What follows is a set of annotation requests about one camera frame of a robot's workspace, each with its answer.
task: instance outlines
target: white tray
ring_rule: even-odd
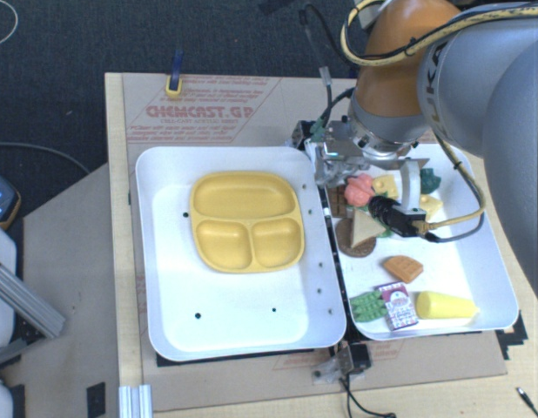
[[[466,157],[459,151],[456,152],[471,172]],[[458,217],[477,209],[478,203],[474,195],[439,145],[419,145],[410,152],[409,157],[430,158],[425,167],[433,168],[434,174],[441,177],[440,187],[430,195],[442,200],[443,207],[431,218],[432,222]],[[366,173],[374,177],[393,173],[401,196],[400,172],[385,172],[372,167]],[[472,229],[476,224],[477,220],[471,220],[439,228],[434,233],[440,237],[451,237]],[[352,258],[339,252],[348,297],[398,281],[381,264],[387,258],[399,254],[412,257],[424,266],[424,272],[406,284],[413,303],[418,292],[430,290],[473,299],[481,311],[471,320],[420,320],[415,326],[396,331],[388,328],[385,319],[356,322],[358,330],[368,338],[393,340],[504,329],[516,321],[519,307],[487,216],[479,232],[450,243],[436,244],[420,238],[403,239],[393,235],[377,239],[377,246],[365,258]]]
[[[297,194],[305,251],[271,273],[221,273],[200,258],[189,198],[204,175],[272,172]],[[136,164],[151,344],[166,359],[330,347],[346,314],[307,156],[290,147],[154,147]]]

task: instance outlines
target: white cable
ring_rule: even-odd
[[[0,0],[0,3],[7,6],[14,13],[14,18],[15,18],[14,27],[11,29],[11,31],[8,33],[8,35],[5,38],[0,40],[0,44],[3,44],[6,40],[8,40],[10,37],[12,37],[14,35],[14,32],[16,32],[17,23],[18,23],[19,19],[18,19],[18,16],[17,16],[16,8],[14,8],[11,4],[9,4],[8,2],[5,2],[4,0]]]

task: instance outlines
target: black connector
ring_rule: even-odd
[[[377,195],[368,204],[368,211],[373,218],[379,220],[391,231],[401,237],[417,237],[419,231],[415,221],[426,221],[426,211],[420,208],[405,209],[394,199]]]

